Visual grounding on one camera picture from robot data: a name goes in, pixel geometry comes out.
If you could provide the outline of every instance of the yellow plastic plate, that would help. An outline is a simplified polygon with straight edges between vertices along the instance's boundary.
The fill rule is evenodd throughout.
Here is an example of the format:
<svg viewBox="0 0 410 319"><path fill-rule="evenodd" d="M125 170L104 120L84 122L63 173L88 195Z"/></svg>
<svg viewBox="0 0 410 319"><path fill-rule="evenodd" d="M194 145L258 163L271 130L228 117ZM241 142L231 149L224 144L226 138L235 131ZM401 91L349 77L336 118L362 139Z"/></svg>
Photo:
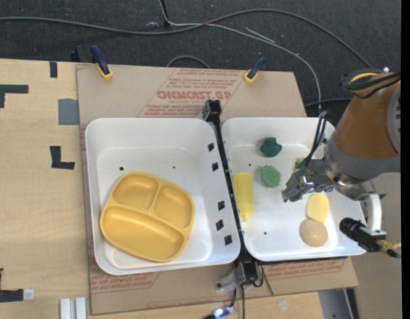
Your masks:
<svg viewBox="0 0 410 319"><path fill-rule="evenodd" d="M165 263L183 251L194 213L193 199L184 189L154 175L127 173L104 204L100 229L120 250Z"/></svg>

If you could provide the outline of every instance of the white bracket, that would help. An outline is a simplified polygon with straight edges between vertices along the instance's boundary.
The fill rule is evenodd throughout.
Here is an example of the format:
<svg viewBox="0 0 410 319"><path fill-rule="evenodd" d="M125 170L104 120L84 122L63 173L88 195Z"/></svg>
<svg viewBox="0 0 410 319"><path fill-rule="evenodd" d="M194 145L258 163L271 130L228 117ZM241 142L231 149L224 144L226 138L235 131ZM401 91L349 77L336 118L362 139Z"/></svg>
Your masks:
<svg viewBox="0 0 410 319"><path fill-rule="evenodd" d="M59 319L86 319L85 298L60 299L58 304Z"/></svg>
<svg viewBox="0 0 410 319"><path fill-rule="evenodd" d="M381 231L382 227L382 206L378 194L369 194L364 199L367 206L367 228L373 232Z"/></svg>

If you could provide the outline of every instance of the clamp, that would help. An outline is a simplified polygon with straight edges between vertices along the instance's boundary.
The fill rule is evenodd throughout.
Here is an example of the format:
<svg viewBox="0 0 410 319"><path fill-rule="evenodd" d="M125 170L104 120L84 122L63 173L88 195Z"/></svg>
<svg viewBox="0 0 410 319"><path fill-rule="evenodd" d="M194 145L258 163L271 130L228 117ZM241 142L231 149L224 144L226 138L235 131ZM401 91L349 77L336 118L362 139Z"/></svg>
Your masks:
<svg viewBox="0 0 410 319"><path fill-rule="evenodd" d="M251 69L247 70L243 79L246 82L253 82L256 79L256 74L258 71L266 64L266 59L264 56L261 56L255 65Z"/></svg>
<svg viewBox="0 0 410 319"><path fill-rule="evenodd" d="M94 60L97 62L98 72L102 75L104 79L109 79L113 76L113 71L107 65L107 61L104 55L96 45L91 46L91 53L94 56Z"/></svg>

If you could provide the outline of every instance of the cardboard sheet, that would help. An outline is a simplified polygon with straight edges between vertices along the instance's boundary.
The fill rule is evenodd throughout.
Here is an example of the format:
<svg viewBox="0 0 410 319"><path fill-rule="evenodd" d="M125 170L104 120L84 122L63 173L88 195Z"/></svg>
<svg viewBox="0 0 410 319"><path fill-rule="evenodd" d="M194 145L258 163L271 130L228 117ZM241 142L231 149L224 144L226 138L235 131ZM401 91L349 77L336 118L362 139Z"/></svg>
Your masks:
<svg viewBox="0 0 410 319"><path fill-rule="evenodd" d="M76 297L86 297L88 317L93 317L79 126L71 116L78 98L76 64L59 62L57 70L58 77L53 78L49 62L0 59L1 87L29 87L27 93L5 93L4 107L0 108L1 289L31 288L35 295L33 300L0 304L0 318L56 318L59 300ZM60 108L62 100L70 102ZM52 167L51 146L61 149L61 162L75 163L73 169ZM93 257L89 258L94 270ZM202 280L211 287L211 277L225 274L229 267L211 268L203 276L187 273L188 281L173 273L137 275L120 281L93 271L94 287L112 286L113 290L100 293L92 287L95 312L118 312L94 318L202 318L226 304L224 299L231 296L213 290L194 294L190 290ZM180 284L187 286L183 293L179 293ZM166 298L155 297L159 289L167 293ZM272 318L277 313L280 318L322 319L316 292L262 298L267 290L247 290L248 297L252 293L260 297L246 301L248 316ZM126 304L133 301L135 308L144 303L149 309L130 312L132 306ZM239 300L237 308L241 310Z"/></svg>
<svg viewBox="0 0 410 319"><path fill-rule="evenodd" d="M232 117L305 116L294 75L259 72L248 83L239 70L116 65L112 70L110 80L104 80L95 65L80 64L76 73L92 313L229 301L231 293L216 292L214 283L228 274L231 264L127 276L100 270L92 249L84 131L97 118L196 117L208 99L221 101L222 122ZM265 271L263 287L248 288L247 298L357 285L350 259L277 264Z"/></svg>

